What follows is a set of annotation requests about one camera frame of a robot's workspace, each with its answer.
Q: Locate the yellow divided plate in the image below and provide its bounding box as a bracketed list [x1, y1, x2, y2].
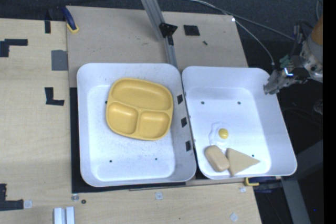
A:
[105, 77, 174, 142]

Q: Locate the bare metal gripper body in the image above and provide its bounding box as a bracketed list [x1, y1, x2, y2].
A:
[284, 44, 324, 86]

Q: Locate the pale wood board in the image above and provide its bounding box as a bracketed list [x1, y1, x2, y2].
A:
[65, 5, 261, 188]

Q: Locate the beige oblong bread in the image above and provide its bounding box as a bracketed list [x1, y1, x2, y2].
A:
[204, 145, 230, 173]

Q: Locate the white and yellow fried egg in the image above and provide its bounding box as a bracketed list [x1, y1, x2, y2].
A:
[208, 121, 230, 150]

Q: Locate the beige triangular bread slice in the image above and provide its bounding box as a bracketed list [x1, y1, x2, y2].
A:
[226, 147, 261, 177]

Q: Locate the white plastic tray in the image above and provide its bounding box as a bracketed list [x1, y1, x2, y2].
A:
[76, 62, 197, 188]
[181, 65, 298, 180]

